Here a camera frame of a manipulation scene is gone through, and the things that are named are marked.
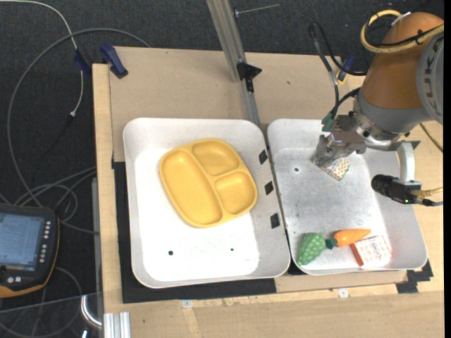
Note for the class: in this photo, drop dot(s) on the red and white carton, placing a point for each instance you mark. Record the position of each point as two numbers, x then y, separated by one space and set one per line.
373 250

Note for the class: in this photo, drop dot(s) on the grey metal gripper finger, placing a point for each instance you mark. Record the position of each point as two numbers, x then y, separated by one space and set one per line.
321 151
339 153

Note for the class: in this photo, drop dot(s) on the brown cardboard board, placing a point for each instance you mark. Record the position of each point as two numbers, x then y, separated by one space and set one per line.
176 90

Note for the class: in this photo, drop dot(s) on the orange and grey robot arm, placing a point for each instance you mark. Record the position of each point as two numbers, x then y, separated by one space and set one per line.
394 79

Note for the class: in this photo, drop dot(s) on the green grapes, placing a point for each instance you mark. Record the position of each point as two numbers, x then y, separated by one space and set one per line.
310 248

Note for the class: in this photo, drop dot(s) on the orange carrot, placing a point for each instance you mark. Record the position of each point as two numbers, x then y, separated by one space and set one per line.
350 237

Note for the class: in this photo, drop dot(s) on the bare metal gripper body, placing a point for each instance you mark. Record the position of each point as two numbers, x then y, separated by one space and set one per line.
347 136

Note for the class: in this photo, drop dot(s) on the black cylinder on white bracket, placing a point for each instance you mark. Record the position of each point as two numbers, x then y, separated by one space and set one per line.
391 187

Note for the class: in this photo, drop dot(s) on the white patterned packet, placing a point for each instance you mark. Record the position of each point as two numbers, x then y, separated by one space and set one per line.
339 170

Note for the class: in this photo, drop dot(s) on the white plastic tray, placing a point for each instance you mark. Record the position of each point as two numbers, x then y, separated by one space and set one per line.
327 203
197 252

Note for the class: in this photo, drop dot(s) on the yellow divided plate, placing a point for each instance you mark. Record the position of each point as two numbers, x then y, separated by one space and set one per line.
197 185

